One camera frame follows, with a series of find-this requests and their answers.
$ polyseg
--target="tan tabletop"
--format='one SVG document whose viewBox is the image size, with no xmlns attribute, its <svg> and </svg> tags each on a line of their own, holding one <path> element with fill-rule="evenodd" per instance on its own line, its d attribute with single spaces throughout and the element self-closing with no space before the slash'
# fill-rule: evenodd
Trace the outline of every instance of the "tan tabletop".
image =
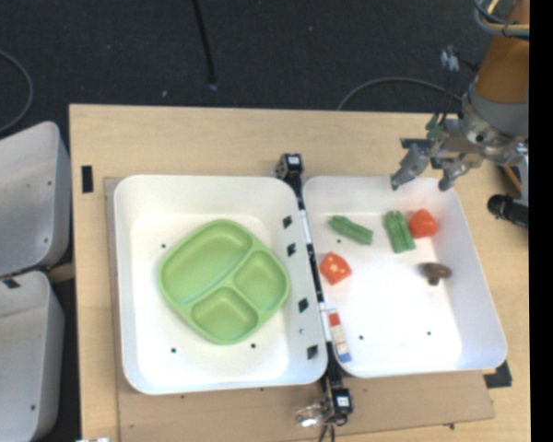
<svg viewBox="0 0 553 442">
<path fill-rule="evenodd" d="M 72 105 L 82 436 L 261 442 L 319 435 L 296 428 L 292 418 L 296 407 L 319 395 L 317 385 L 186 397 L 147 396 L 128 385 L 115 348 L 106 180 L 138 173 L 269 175 L 286 152 L 302 155 L 306 178 L 388 176 L 405 153 L 399 139 L 423 137 L 428 120 L 428 114 Z M 88 167 L 87 190 L 82 172 Z M 428 169 L 425 175 L 439 172 Z M 455 189 L 506 335 L 513 385 L 487 390 L 481 372 L 345 378 L 357 409 L 336 430 L 336 439 L 530 440 L 528 232 L 495 220 L 487 209 L 492 194 L 509 188 L 504 181 L 486 163 Z M 453 429 L 446 426 L 451 423 Z"/>
</svg>

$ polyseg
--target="orange toy food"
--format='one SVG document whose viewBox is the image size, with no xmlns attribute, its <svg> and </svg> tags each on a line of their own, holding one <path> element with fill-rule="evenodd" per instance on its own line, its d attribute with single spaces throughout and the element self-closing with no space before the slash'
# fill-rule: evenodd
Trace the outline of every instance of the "orange toy food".
<svg viewBox="0 0 553 442">
<path fill-rule="evenodd" d="M 409 232 L 413 238 L 426 238 L 433 236 L 439 230 L 439 226 L 430 212 L 425 209 L 417 210 L 407 222 Z"/>
<path fill-rule="evenodd" d="M 339 255 L 329 252 L 320 264 L 320 272 L 330 285 L 335 285 L 352 274 L 347 262 Z"/>
</svg>

